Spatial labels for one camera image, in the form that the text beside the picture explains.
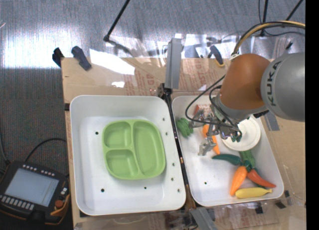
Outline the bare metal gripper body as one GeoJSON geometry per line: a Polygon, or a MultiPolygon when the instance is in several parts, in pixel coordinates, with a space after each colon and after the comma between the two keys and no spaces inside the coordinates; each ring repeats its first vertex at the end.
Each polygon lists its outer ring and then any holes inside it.
{"type": "Polygon", "coordinates": [[[208,126],[206,133],[210,136],[219,135],[223,140],[241,140],[241,130],[238,124],[219,111],[215,116],[213,112],[205,114],[203,109],[199,109],[196,112],[196,120],[208,126]]]}

